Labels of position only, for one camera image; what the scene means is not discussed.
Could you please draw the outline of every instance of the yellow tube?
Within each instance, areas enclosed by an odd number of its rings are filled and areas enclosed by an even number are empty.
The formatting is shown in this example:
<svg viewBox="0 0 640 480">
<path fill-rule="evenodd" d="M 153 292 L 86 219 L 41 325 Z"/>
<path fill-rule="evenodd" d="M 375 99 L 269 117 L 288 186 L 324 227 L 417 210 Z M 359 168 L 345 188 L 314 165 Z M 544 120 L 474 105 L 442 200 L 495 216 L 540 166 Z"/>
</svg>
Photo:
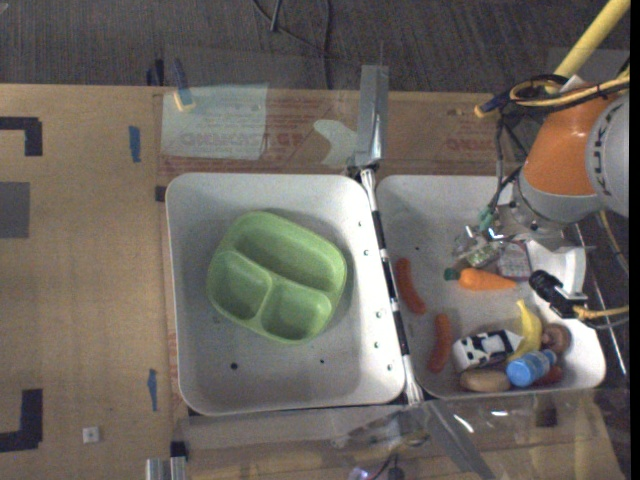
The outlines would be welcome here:
<svg viewBox="0 0 640 480">
<path fill-rule="evenodd" d="M 631 7 L 631 0 L 609 0 L 582 34 L 562 63 L 555 70 L 556 75 L 570 78 L 587 61 L 593 51 L 609 35 Z"/>
</svg>

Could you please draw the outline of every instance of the blue bottle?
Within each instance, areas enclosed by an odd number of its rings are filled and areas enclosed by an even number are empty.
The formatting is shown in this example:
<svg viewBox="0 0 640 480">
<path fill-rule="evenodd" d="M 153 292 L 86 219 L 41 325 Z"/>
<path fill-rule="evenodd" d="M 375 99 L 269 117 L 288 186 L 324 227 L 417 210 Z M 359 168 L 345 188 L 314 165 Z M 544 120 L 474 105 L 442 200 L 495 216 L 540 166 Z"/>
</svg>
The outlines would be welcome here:
<svg viewBox="0 0 640 480">
<path fill-rule="evenodd" d="M 507 377 L 514 386 L 526 388 L 549 373 L 558 360 L 553 350 L 536 350 L 514 359 L 507 365 Z"/>
</svg>

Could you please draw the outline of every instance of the green divided plate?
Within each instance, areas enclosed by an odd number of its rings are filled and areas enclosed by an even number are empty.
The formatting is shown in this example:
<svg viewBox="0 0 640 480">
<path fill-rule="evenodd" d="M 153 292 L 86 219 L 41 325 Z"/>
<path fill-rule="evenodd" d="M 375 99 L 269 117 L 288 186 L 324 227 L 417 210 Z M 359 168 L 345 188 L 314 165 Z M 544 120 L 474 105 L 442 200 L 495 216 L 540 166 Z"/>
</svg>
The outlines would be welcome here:
<svg viewBox="0 0 640 480">
<path fill-rule="evenodd" d="M 264 211 L 227 230 L 207 272 L 207 297 L 224 316 L 283 344 L 317 336 L 331 320 L 347 279 L 338 247 Z"/>
</svg>

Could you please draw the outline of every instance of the red sausage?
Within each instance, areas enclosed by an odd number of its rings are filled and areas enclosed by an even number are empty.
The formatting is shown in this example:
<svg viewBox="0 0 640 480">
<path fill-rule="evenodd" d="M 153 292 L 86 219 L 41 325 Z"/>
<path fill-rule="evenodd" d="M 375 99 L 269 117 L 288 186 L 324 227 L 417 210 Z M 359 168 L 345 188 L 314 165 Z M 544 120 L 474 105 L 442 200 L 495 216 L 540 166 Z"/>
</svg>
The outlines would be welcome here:
<svg viewBox="0 0 640 480">
<path fill-rule="evenodd" d="M 400 258 L 396 261 L 396 284 L 400 298 L 405 302 L 409 311 L 416 315 L 424 315 L 427 312 L 427 305 L 413 286 L 411 262 L 408 258 Z"/>
<path fill-rule="evenodd" d="M 449 361 L 453 346 L 453 330 L 451 320 L 446 313 L 438 313 L 433 322 L 436 340 L 429 354 L 427 369 L 431 373 L 440 373 Z"/>
</svg>

